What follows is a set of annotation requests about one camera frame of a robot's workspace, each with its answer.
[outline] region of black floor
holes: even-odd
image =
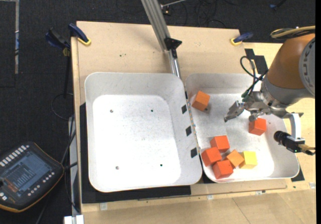
[[[188,0],[171,7],[172,15],[165,19],[168,25],[253,32],[248,42],[268,43],[280,42],[269,36],[276,29],[315,25],[315,0],[287,0],[276,11],[270,8],[270,4],[280,1]],[[13,10],[6,11],[1,13],[1,19]],[[53,113],[51,102],[63,92],[66,58],[46,42],[45,33],[54,27],[68,37],[68,24],[80,20],[149,23],[140,0],[20,0],[19,73],[14,86],[0,88],[1,151],[22,141],[34,141],[55,159],[62,158],[68,143],[68,122]],[[12,31],[10,24],[3,27]],[[71,79],[68,92],[72,92]],[[58,98],[55,109],[64,117],[70,116],[72,98]],[[23,213],[0,210],[0,223],[36,223],[45,201]],[[41,223],[62,223],[67,215],[71,215],[71,205],[64,182],[60,182]]]

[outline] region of cube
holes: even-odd
[[[266,131],[266,119],[257,118],[249,123],[249,133],[261,136]]]
[[[239,165],[240,169],[253,169],[257,165],[255,152],[244,151],[241,155],[244,158],[244,162]]]
[[[215,177],[226,178],[233,173],[233,167],[229,160],[218,161],[213,165]]]
[[[209,104],[210,96],[202,91],[198,91],[192,103],[192,107],[204,111]]]
[[[244,157],[236,150],[233,150],[228,156],[226,156],[226,159],[231,162],[233,169],[244,162]]]
[[[211,147],[209,149],[206,149],[204,152],[201,153],[201,156],[206,167],[222,159],[220,151],[217,147]]]
[[[230,143],[227,136],[216,136],[211,141],[211,147],[217,147],[220,153],[225,153],[230,149]]]

